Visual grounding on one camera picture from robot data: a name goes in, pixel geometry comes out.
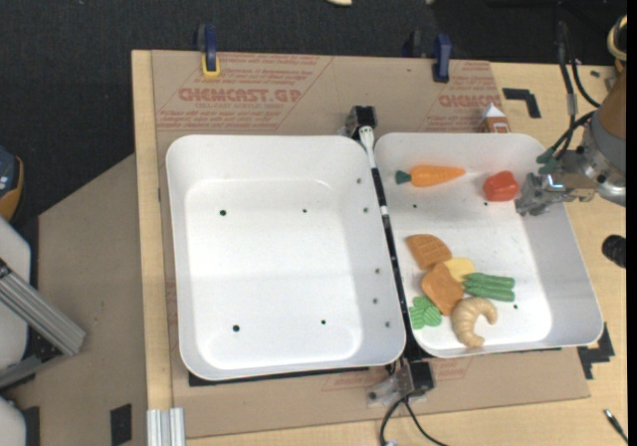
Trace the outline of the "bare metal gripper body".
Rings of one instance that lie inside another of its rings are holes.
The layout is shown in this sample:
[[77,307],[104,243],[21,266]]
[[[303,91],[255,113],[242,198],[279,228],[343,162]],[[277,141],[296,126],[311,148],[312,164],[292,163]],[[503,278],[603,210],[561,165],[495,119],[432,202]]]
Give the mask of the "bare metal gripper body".
[[552,184],[580,201],[600,197],[626,206],[626,158],[609,158],[595,148],[569,150],[550,173]]

